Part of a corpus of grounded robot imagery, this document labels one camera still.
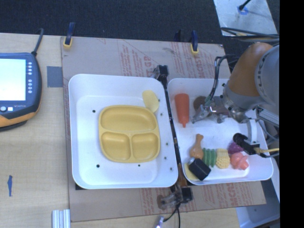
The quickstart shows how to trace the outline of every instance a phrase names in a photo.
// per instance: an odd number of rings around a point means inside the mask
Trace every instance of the yellow plate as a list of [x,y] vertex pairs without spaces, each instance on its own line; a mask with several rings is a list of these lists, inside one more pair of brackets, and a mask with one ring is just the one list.
[[148,162],[160,152],[160,134],[153,112],[135,105],[112,105],[99,115],[99,142],[114,162]]

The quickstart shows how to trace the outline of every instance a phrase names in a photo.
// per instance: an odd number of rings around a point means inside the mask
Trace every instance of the blue and yellow clamp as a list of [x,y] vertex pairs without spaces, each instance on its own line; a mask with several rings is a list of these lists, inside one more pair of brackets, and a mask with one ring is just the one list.
[[72,35],[74,34],[75,26],[76,26],[76,23],[70,22],[70,24],[68,26],[68,30],[67,30],[67,36],[65,37],[65,39],[63,41],[63,46],[65,48],[70,48],[72,46],[72,42],[73,42]]
[[196,33],[195,30],[193,30],[191,32],[191,46],[190,46],[190,48],[191,48],[191,53],[193,55],[198,54],[198,52],[199,52],[199,49],[198,49],[198,34]]

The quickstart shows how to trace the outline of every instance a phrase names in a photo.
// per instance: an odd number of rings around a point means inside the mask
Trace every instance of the pink toy food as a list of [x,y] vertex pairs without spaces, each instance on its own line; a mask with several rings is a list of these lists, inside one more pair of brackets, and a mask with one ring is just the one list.
[[230,163],[234,169],[246,170],[249,164],[247,163],[247,155],[243,155],[241,152],[237,152],[231,155]]
[[234,154],[242,151],[244,151],[244,149],[241,146],[237,145],[236,142],[232,142],[228,147],[228,154]]

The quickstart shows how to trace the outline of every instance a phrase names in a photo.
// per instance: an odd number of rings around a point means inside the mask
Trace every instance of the cardboard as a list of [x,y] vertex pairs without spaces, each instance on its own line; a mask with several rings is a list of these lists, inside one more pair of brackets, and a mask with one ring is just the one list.
[[[84,190],[72,176],[69,127],[68,82],[76,74],[103,74],[150,77],[157,65],[167,65],[168,81],[173,78],[214,78],[214,59],[225,54],[216,44],[199,44],[192,55],[190,43],[140,41],[106,38],[73,38],[70,48],[61,38],[63,88],[66,119],[66,148],[70,217],[72,222],[172,213],[157,205],[159,195],[170,188]],[[221,64],[219,78],[229,78],[227,61]],[[260,181],[191,186],[194,199],[180,212],[224,209],[265,204]]]

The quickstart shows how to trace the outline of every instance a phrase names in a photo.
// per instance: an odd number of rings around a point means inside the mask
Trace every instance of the metal sheet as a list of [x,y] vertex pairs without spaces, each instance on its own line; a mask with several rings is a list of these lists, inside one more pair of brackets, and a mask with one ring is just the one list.
[[[238,8],[247,0],[213,0],[220,27],[263,34],[277,34],[266,0],[251,0],[242,11]],[[233,36],[222,31],[224,36]]]

